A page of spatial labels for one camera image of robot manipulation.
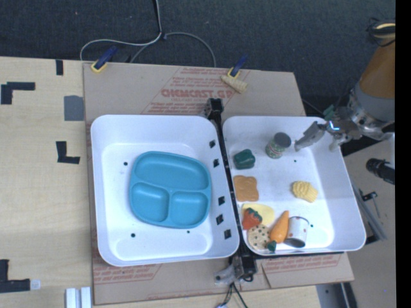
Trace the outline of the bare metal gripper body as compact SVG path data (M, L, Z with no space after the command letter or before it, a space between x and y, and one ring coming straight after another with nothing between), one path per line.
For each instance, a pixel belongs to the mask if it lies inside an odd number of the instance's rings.
M349 101L346 106L331 105L323 112L326 130L333 137L333 144L368 137L376 141L390 139L394 135L392 122L380 121L366 112L361 104Z

